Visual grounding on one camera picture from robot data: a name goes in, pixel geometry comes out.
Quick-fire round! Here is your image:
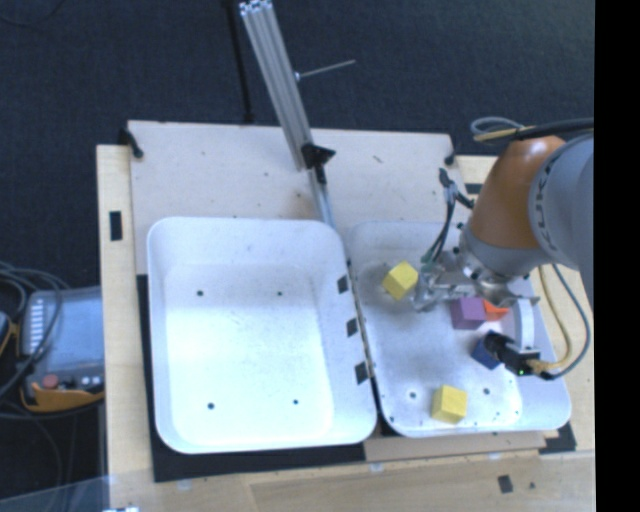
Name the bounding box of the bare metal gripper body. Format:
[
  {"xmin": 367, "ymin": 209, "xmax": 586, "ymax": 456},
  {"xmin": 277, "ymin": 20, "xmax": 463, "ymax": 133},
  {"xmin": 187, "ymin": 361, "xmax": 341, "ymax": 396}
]
[{"xmin": 427, "ymin": 253, "xmax": 521, "ymax": 307}]

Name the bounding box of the pale wood board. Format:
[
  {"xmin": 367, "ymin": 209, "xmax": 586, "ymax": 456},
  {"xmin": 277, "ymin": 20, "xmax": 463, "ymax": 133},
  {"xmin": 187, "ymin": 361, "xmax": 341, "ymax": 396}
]
[{"xmin": 126, "ymin": 119, "xmax": 547, "ymax": 462}]

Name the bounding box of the purple cube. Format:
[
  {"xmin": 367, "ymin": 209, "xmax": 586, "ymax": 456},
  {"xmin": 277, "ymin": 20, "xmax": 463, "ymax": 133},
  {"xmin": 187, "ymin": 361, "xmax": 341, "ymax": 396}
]
[{"xmin": 449, "ymin": 296, "xmax": 489, "ymax": 332}]

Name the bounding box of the white plastic tray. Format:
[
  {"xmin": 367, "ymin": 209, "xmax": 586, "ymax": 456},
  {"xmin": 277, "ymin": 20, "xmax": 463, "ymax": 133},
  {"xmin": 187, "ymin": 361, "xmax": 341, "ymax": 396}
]
[
  {"xmin": 145, "ymin": 215, "xmax": 379, "ymax": 456},
  {"xmin": 344, "ymin": 219, "xmax": 573, "ymax": 439}
]

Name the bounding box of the blue cube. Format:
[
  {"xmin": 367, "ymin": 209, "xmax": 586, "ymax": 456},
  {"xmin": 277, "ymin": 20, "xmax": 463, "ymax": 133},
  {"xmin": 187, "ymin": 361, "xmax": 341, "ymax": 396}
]
[{"xmin": 470, "ymin": 329, "xmax": 503, "ymax": 372}]

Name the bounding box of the yellow cube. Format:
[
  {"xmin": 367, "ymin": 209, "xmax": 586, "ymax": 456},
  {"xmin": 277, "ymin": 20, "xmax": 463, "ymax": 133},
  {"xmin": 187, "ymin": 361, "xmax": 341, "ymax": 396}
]
[
  {"xmin": 381, "ymin": 260, "xmax": 420, "ymax": 302},
  {"xmin": 430, "ymin": 384, "xmax": 469, "ymax": 426}
]

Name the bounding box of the black cylinder on white bracket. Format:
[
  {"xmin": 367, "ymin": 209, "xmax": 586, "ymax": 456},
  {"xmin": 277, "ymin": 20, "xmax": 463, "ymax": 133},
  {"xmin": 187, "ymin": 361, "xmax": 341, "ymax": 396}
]
[{"xmin": 481, "ymin": 295, "xmax": 542, "ymax": 377}]

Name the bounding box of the orange cube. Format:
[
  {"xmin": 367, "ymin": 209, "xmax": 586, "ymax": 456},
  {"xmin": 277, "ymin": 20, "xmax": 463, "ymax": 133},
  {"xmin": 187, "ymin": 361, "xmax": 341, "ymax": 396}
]
[{"xmin": 481, "ymin": 298, "xmax": 511, "ymax": 323}]

